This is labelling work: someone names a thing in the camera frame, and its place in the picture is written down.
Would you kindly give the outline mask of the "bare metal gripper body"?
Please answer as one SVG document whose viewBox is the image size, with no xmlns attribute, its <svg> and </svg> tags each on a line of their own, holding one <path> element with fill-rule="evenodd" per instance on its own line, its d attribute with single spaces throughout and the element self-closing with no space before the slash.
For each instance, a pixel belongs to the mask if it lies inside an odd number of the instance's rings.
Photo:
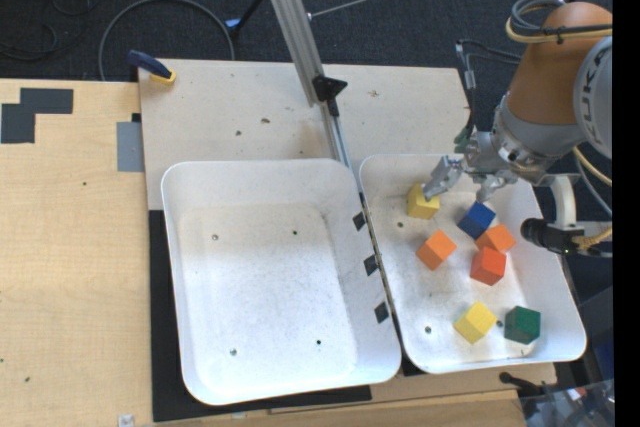
<svg viewBox="0 0 640 427">
<path fill-rule="evenodd" d="M 473 133 L 463 155 L 467 171 L 483 179 L 491 177 L 505 183 L 523 179 L 537 184 L 546 175 L 544 160 L 498 130 Z"/>
</svg>

